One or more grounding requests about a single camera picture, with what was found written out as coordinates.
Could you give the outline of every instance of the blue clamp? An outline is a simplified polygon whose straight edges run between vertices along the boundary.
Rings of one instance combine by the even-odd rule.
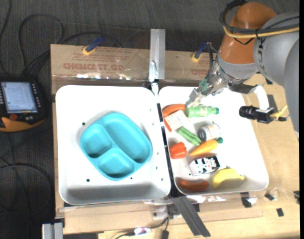
[[[201,53],[205,50],[206,48],[206,42],[203,42],[202,45],[198,48],[197,51],[195,51],[192,55],[192,60],[194,62],[198,62],[201,58]]]
[[[102,43],[104,43],[106,39],[107,38],[105,36],[95,39],[92,43],[90,43],[88,46],[83,48],[83,54],[87,56],[90,55],[92,52],[95,51],[95,48],[101,45]]]

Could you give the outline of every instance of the red object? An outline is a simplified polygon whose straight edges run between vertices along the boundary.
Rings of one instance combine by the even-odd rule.
[[[10,114],[9,115],[9,119],[10,120],[16,120],[18,118],[18,115],[17,114]]]
[[[187,155],[187,150],[183,142],[179,142],[172,147],[170,147],[170,157],[173,159],[184,158]]]
[[[183,189],[187,189],[190,191],[204,191],[209,186],[208,181],[195,182],[195,181],[187,181],[184,179],[180,179],[178,181],[178,184]]]

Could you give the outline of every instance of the can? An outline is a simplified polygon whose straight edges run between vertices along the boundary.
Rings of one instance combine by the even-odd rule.
[[[216,139],[221,136],[221,128],[216,123],[213,123],[213,124],[207,125],[207,126],[203,126],[197,130],[197,136],[202,141]]]

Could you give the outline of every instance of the toy banana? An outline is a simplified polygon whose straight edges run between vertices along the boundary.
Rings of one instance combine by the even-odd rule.
[[[218,170],[213,178],[212,185],[214,188],[218,187],[223,181],[229,179],[240,179],[244,180],[245,176],[239,175],[233,168],[225,168]]]

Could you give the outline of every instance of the wooden table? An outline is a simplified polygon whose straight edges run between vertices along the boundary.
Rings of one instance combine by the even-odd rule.
[[[64,49],[63,51],[67,52],[66,45],[56,47],[55,52],[52,49],[52,61],[57,54],[60,54],[57,49]],[[178,56],[190,56],[189,52],[177,53]],[[206,54],[203,56],[203,59],[208,60]],[[52,70],[56,69],[56,64],[52,63]],[[53,77],[52,93],[55,95],[61,86],[73,84],[73,81]],[[262,82],[266,82],[264,77],[256,74],[247,81],[247,84],[255,85]],[[284,89],[281,86],[265,84],[264,89],[268,95],[273,95],[279,109],[286,104]],[[248,105],[258,105],[254,94],[244,96],[244,99]],[[291,120],[273,121],[270,124],[253,121],[252,124],[268,170],[269,186],[266,191],[253,194],[256,203],[250,208],[245,208],[240,197],[224,196],[226,201],[201,204],[199,216],[211,233],[211,238],[214,239],[300,238],[300,205],[296,202],[296,195],[293,193],[300,189],[299,141],[295,136]],[[153,217],[159,206],[142,202],[65,207],[58,192],[55,103],[53,103],[53,133],[56,217],[64,218],[65,235],[101,232],[98,238],[112,239],[129,229],[152,226],[160,222]],[[165,225],[153,229],[151,234],[142,235],[141,238],[160,238],[164,228]],[[170,219],[167,230],[170,232],[169,238],[194,237],[180,216]]]

